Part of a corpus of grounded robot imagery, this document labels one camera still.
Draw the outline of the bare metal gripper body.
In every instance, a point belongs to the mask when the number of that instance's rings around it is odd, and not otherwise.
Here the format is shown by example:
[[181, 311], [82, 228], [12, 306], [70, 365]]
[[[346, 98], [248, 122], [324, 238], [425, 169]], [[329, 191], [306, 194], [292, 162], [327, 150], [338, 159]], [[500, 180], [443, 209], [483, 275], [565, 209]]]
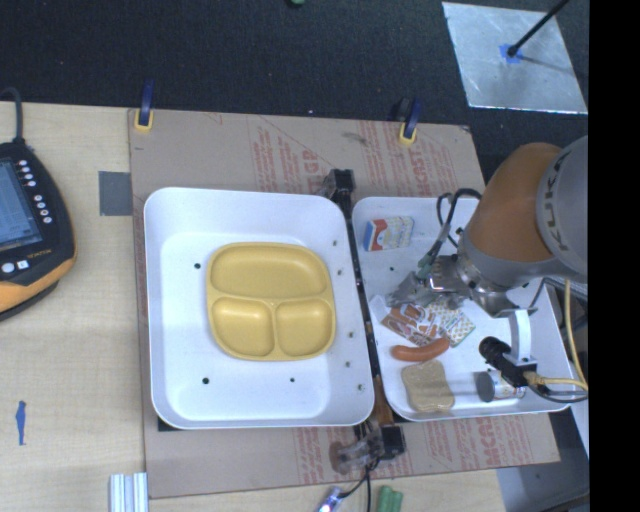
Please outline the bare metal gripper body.
[[419, 279], [448, 309], [460, 308], [465, 300], [480, 301], [476, 289], [479, 273], [468, 255], [426, 255], [418, 266]]

